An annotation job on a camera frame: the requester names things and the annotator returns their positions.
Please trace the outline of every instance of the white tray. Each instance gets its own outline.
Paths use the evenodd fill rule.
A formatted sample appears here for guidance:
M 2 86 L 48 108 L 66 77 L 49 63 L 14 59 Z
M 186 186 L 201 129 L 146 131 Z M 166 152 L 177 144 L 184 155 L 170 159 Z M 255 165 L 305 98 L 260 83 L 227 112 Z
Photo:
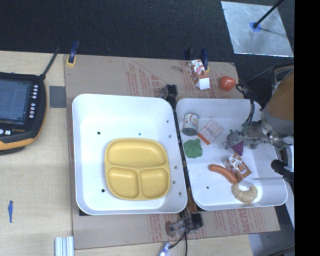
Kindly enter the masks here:
M 81 94 L 72 103 L 76 202 L 89 215 L 178 213 L 187 190 L 173 110 L 164 99 Z M 169 192 L 159 199 L 125 200 L 112 195 L 105 179 L 107 144 L 119 138 L 143 138 L 165 148 Z
M 253 121 L 260 120 L 260 106 L 255 103 Z M 250 204 L 238 201 L 231 192 L 231 183 L 225 177 L 208 170 L 208 165 L 224 166 L 223 158 L 234 154 L 232 148 L 225 149 L 223 142 L 230 130 L 241 130 L 241 124 L 250 112 L 247 99 L 181 99 L 176 106 L 179 128 L 182 131 L 185 114 L 196 113 L 199 116 L 198 131 L 210 120 L 218 123 L 223 131 L 206 145 L 201 140 L 203 155 L 197 158 L 186 157 L 190 186 L 195 203 L 206 211 L 277 206 L 286 202 L 288 191 L 283 177 L 271 168 L 271 162 L 277 159 L 275 148 L 271 144 L 259 144 L 256 149 L 244 147 L 242 160 L 252 171 L 246 180 L 258 189 L 257 198 Z M 181 133 L 183 142 L 195 140 L 197 135 L 187 136 Z

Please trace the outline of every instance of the cardboard sheet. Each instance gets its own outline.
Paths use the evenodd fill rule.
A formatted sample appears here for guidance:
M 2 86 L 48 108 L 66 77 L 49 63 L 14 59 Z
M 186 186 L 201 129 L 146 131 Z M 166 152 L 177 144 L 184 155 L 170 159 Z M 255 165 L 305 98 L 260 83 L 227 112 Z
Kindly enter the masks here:
M 179 214 L 86 215 L 76 202 L 73 152 L 72 102 L 84 93 L 157 97 L 166 85 L 177 85 L 177 100 L 183 98 L 242 99 L 235 88 L 219 89 L 220 78 L 238 81 L 232 63 L 209 62 L 210 89 L 197 88 L 187 71 L 185 60 L 143 59 L 78 55 L 74 66 L 64 65 L 69 143 L 72 225 L 74 247 L 90 249 L 154 242 L 175 241 L 166 234 L 167 222 L 178 221 Z M 201 211 L 204 226 L 188 239 L 243 235 L 280 230 L 275 208 L 256 207 Z

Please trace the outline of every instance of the blue mark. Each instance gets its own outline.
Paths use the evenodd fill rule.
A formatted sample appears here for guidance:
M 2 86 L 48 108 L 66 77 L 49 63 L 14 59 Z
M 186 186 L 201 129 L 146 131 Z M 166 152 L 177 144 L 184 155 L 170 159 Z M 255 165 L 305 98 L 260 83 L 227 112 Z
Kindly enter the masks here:
M 253 32 L 260 32 L 260 30 L 262 30 L 262 27 L 260 26 L 260 24 L 256 28 L 254 28 L 255 22 L 251 22 L 249 24 L 250 24 L 250 28 L 252 29 Z
M 12 223 L 12 212 L 14 211 L 14 202 L 10 200 L 9 206 L 8 206 L 8 211 L 9 211 L 9 217 L 10 217 L 10 223 Z

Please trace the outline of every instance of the wooden table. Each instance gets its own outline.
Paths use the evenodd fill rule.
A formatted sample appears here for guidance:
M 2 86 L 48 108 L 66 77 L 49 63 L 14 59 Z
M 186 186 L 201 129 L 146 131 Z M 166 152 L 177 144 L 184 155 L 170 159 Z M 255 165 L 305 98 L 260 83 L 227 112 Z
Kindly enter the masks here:
M 40 75 L 52 54 L 0 51 L 0 71 Z M 63 54 L 58 54 L 45 85 L 65 86 Z M 13 201 L 12 222 L 8 206 Z M 48 108 L 39 138 L 22 151 L 0 155 L 0 255 L 53 256 L 56 237 L 73 235 L 65 108 Z M 192 239 L 188 256 L 250 256 L 248 235 Z M 154 256 L 162 243 L 76 250 L 76 256 Z M 170 255 L 185 255 L 185 242 Z

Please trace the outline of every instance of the black floor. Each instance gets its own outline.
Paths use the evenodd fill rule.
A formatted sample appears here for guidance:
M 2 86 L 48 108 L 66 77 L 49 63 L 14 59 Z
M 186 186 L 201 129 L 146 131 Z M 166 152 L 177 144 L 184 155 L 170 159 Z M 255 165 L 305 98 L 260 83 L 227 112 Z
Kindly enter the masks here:
M 229 2 L 274 6 L 278 0 Z M 277 7 L 292 51 L 295 1 Z M 0 0 L 0 51 L 70 52 L 133 58 L 183 59 L 190 46 L 208 60 L 235 63 L 244 81 L 287 57 L 235 54 L 220 0 Z M 271 96 L 269 73 L 249 83 L 262 104 Z

